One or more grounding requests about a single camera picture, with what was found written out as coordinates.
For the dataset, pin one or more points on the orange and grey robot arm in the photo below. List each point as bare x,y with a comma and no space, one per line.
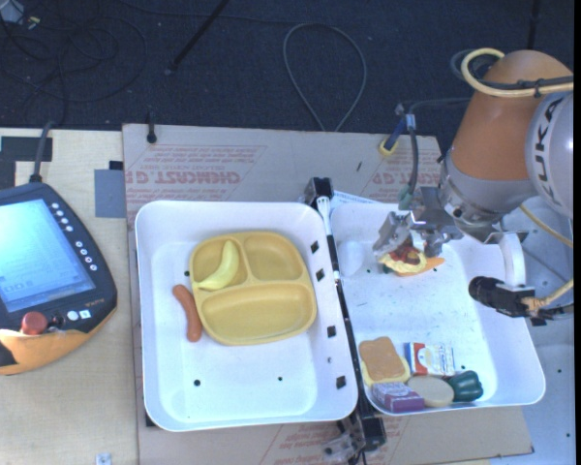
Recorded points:
494,124

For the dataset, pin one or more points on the red and white carton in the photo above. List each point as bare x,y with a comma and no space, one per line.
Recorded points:
428,359

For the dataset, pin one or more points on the brown bread slice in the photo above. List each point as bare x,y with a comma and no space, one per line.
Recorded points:
381,360

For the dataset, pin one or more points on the yellow banana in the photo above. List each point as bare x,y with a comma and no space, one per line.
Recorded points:
225,270

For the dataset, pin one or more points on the yellow and red pizza slice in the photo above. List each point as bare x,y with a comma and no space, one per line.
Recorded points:
409,263

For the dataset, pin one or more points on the brown cardboard board red print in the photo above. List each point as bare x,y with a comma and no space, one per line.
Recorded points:
271,167

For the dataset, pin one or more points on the thin black and white rod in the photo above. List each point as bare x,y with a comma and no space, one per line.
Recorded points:
331,250

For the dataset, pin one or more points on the orange sausage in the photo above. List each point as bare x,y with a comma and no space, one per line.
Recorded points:
190,310

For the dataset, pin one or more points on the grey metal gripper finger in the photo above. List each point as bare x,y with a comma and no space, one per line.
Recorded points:
392,233
436,245

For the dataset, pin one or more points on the black cylinder on white bracket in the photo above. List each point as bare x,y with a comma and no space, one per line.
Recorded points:
494,294

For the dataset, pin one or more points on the purple packet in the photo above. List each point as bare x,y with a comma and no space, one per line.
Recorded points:
397,397

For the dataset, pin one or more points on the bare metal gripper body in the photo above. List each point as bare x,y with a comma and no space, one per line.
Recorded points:
445,218

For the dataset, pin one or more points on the beige round biscuit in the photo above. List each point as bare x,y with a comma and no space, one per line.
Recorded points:
431,390

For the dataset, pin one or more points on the yellow divided plate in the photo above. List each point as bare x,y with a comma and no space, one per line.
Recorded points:
256,310

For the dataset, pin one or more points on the green bell pepper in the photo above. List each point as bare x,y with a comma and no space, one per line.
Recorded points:
466,386

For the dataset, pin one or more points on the white plastic tray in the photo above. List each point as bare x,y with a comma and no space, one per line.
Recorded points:
416,308
252,385

